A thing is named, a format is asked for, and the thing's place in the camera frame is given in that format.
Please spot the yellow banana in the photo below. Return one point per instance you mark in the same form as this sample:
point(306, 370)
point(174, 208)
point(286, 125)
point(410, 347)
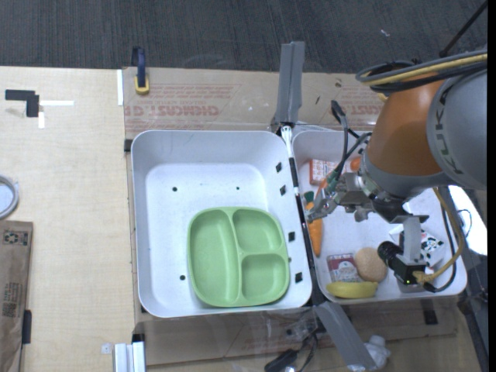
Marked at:
point(350, 290)

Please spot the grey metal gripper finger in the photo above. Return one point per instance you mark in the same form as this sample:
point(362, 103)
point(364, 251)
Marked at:
point(329, 200)
point(318, 213)

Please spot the white plastic tray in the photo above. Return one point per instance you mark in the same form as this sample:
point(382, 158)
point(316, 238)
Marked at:
point(345, 235)
point(162, 227)

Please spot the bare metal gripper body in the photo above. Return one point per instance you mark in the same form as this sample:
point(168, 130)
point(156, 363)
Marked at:
point(354, 196)

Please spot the white cow print carton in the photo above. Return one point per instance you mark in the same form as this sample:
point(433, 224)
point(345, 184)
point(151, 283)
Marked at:
point(432, 246)

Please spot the brown cardboard board red print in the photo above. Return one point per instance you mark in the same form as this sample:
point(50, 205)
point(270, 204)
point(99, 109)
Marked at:
point(201, 107)

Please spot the crumpled white paper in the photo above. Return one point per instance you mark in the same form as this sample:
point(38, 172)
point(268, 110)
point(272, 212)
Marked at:
point(377, 349)

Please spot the orange carrot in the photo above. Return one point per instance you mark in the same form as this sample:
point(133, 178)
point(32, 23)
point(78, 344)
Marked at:
point(315, 235)

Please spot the white tape roll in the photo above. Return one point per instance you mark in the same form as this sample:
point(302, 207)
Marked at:
point(14, 196)

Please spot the green divided plate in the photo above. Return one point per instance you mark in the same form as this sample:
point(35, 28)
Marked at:
point(217, 254)

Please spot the brown paper bag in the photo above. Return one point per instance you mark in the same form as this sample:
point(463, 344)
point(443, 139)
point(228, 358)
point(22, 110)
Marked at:
point(11, 285)

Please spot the beige bread bun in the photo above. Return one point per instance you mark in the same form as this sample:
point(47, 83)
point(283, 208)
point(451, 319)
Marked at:
point(370, 265)

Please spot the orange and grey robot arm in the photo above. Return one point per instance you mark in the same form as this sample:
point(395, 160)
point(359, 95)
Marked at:
point(410, 138)

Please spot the small orange toy piece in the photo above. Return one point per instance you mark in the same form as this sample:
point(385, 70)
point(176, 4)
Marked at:
point(355, 164)

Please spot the red and white carton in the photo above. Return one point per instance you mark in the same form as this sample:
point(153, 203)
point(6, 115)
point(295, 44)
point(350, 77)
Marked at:
point(319, 169)

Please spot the red and white can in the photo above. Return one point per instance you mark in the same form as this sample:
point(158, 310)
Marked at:
point(343, 267)

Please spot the black cylinder on white bracket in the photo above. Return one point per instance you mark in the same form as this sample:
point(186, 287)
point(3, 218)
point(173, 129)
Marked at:
point(405, 264)

